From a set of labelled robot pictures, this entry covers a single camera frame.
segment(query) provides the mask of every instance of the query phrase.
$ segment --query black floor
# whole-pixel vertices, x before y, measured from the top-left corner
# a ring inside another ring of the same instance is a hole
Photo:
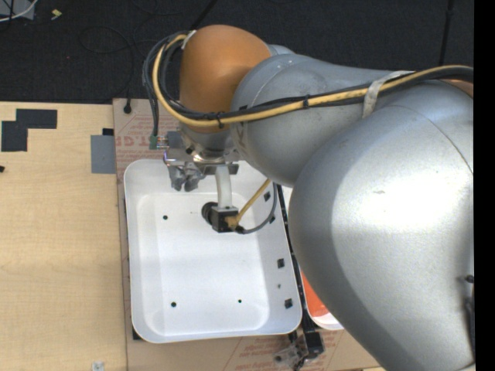
[[[39,0],[34,10],[0,17],[2,101],[146,98],[154,43],[214,23],[347,66],[473,66],[474,0]]]

